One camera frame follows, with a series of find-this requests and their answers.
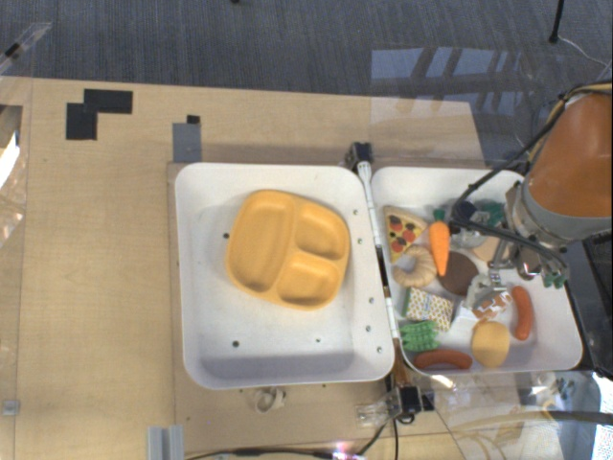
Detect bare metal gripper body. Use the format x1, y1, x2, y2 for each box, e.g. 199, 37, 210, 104
493, 183, 569, 278

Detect grey and white packet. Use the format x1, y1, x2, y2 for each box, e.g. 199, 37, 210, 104
465, 273, 499, 307

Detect white and orange carton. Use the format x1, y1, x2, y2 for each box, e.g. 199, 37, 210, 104
471, 290, 514, 323

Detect tan round biscuit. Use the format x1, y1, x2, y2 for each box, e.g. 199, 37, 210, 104
471, 235, 503, 264

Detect brown round biscuit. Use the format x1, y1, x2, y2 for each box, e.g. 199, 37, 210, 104
437, 250, 479, 297

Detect red sausage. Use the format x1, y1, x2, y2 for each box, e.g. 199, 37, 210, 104
414, 349, 474, 372
511, 285, 534, 342

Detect orange carrot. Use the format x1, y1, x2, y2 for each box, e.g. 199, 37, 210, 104
428, 208, 452, 278

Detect white plastic tray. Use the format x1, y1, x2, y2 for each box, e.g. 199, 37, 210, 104
173, 161, 397, 391
371, 165, 584, 378

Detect yellow patterned packet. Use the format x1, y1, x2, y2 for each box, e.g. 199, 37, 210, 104
404, 287, 456, 333

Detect tan doughnut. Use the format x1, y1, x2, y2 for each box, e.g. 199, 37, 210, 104
392, 245, 439, 288

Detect green pea pods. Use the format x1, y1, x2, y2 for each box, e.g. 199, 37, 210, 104
398, 320, 442, 353

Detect pizza slice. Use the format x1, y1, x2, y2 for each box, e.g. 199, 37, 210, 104
382, 205, 428, 265

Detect thin black and white rod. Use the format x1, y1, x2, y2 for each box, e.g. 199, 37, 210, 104
356, 160, 401, 340

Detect orange divided plate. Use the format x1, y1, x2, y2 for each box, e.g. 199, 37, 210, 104
224, 188, 352, 311

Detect beige rubber band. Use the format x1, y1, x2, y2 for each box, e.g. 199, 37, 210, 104
245, 386, 289, 414

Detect black block with thin wires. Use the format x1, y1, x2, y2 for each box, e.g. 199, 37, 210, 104
398, 385, 436, 424
348, 141, 375, 166

